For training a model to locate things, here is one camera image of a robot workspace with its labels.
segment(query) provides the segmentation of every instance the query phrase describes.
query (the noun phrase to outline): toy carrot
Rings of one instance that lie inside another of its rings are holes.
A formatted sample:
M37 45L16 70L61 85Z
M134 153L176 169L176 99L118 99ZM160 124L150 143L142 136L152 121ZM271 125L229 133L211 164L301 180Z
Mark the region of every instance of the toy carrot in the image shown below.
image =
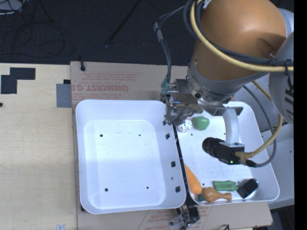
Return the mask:
M199 182L197 177L194 175L194 173L190 170L190 168L186 164L184 166L186 168L187 179L188 179L190 191L194 193L195 195L201 194L202 192L201 183Z

